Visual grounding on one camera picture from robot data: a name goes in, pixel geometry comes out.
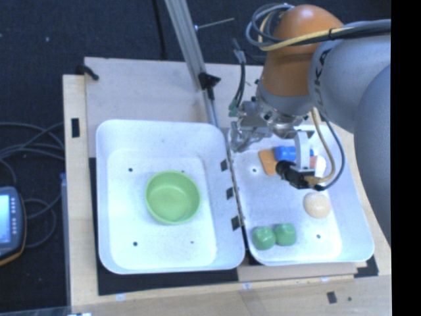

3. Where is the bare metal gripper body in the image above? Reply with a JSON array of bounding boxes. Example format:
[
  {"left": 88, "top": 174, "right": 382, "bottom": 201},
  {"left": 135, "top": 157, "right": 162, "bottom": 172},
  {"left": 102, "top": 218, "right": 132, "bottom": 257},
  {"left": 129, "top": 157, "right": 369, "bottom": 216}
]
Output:
[{"left": 234, "top": 99, "right": 304, "bottom": 140}]

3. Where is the orange toast slice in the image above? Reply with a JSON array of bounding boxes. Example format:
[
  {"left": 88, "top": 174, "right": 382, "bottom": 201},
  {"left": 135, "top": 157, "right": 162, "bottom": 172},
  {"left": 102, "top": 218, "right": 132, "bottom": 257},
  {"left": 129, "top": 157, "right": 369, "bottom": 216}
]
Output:
[{"left": 258, "top": 149, "right": 281, "bottom": 176}]

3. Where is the blue packet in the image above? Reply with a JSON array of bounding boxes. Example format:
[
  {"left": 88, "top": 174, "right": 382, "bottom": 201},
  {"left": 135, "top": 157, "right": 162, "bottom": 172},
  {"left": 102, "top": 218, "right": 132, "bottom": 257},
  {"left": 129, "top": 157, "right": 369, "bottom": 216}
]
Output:
[{"left": 273, "top": 145, "right": 315, "bottom": 163}]

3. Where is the thin black and white rod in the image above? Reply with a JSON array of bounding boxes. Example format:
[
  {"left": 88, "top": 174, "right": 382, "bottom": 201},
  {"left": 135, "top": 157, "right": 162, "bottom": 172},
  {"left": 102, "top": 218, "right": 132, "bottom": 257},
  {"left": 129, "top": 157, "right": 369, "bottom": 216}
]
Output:
[{"left": 225, "top": 140, "right": 247, "bottom": 234}]

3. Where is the orange and white carton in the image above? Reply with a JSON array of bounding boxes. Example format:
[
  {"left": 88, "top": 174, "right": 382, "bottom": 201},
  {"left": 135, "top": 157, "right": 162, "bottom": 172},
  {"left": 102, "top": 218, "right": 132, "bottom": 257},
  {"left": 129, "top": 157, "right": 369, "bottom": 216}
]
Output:
[{"left": 309, "top": 155, "right": 328, "bottom": 178}]

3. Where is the white plastic tray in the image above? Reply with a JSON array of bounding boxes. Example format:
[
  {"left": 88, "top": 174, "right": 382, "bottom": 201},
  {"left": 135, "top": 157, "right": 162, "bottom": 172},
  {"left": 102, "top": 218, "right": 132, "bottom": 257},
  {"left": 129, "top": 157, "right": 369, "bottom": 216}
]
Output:
[
  {"left": 226, "top": 123, "right": 376, "bottom": 267},
  {"left": 95, "top": 119, "right": 246, "bottom": 275}
]

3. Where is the green bowl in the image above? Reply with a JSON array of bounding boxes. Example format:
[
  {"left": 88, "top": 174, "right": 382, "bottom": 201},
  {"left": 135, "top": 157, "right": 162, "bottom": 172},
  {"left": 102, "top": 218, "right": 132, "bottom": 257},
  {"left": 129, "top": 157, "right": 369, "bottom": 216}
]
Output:
[{"left": 144, "top": 171, "right": 202, "bottom": 226}]

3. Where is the beige round bun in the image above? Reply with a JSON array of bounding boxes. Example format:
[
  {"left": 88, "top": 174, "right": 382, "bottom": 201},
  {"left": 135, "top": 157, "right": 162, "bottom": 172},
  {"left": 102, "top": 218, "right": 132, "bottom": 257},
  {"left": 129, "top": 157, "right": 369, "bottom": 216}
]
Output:
[{"left": 303, "top": 192, "right": 332, "bottom": 219}]

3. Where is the green toy pepper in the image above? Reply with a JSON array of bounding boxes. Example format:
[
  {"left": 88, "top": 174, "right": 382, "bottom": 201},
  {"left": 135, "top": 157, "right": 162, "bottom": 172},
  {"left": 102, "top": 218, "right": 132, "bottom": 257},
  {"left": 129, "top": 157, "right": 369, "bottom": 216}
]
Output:
[
  {"left": 274, "top": 223, "right": 297, "bottom": 247},
  {"left": 251, "top": 226, "right": 277, "bottom": 251}
]

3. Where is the pale wood board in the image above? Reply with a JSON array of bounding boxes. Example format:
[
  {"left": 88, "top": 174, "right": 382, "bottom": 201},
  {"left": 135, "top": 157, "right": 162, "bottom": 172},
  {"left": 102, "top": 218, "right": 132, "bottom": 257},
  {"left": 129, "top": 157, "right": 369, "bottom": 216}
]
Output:
[{"left": 84, "top": 57, "right": 368, "bottom": 282}]

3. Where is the black cylinder on white bracket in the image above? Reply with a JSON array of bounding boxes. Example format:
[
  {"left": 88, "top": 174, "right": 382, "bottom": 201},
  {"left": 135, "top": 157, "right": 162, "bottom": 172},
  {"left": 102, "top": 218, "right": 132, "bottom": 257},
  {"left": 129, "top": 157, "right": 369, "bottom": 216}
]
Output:
[{"left": 275, "top": 129, "right": 317, "bottom": 190}]

